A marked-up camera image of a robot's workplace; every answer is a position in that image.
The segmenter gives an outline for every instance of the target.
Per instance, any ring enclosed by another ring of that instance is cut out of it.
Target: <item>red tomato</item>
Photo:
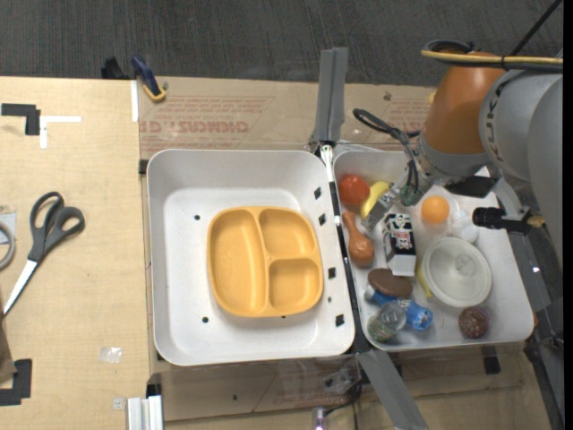
[[[370,186],[363,178],[348,174],[342,177],[338,184],[340,201],[348,205],[360,205],[368,198]]]

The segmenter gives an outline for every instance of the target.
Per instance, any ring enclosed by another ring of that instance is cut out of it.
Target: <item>yellow divided plate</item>
[[[207,265],[213,295],[234,315],[298,314],[322,295],[314,229],[290,209],[238,207],[218,213],[209,225]]]

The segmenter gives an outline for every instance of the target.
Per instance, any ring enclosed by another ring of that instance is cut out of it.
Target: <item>orange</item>
[[[422,202],[422,219],[432,224],[443,223],[449,216],[449,202],[443,196],[427,197]]]
[[[360,205],[370,195],[370,185],[356,174],[347,174],[338,184],[340,201],[347,205]]]

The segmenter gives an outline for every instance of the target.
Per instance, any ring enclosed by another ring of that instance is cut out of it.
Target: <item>gray carpet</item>
[[[100,78],[115,56],[132,76],[139,54],[156,75],[316,82],[322,49],[349,47],[347,82],[436,86],[446,67],[420,56],[426,42],[472,41],[506,55],[553,1],[0,0],[0,75]],[[520,54],[557,55],[563,22],[561,4]],[[539,231],[531,241],[552,300],[562,297],[551,247]]]

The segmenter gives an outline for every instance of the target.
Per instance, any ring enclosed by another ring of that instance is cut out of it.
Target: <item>scissor blade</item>
[[[24,266],[24,270],[21,272],[20,277],[16,280],[16,285],[14,285],[14,289],[6,301],[6,305],[4,306],[3,314],[8,314],[8,311],[12,308],[18,297],[20,296],[21,292],[26,287],[28,280],[32,277],[32,274],[36,270],[36,266],[38,266],[37,262],[33,262],[32,260],[28,260],[26,265]]]

